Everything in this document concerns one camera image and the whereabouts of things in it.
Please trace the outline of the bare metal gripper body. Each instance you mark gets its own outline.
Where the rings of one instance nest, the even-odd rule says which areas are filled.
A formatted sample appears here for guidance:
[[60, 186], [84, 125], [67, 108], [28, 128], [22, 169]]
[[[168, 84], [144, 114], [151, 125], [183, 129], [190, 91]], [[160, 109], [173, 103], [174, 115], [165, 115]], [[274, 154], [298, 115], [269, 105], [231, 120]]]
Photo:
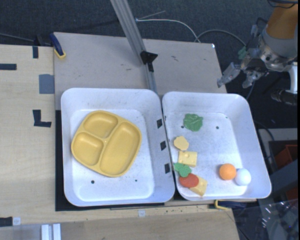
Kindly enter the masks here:
[[284, 72], [297, 56], [283, 56], [271, 49], [267, 44], [261, 43], [257, 47], [245, 50], [240, 63], [240, 69], [247, 76], [261, 77], [268, 72]]

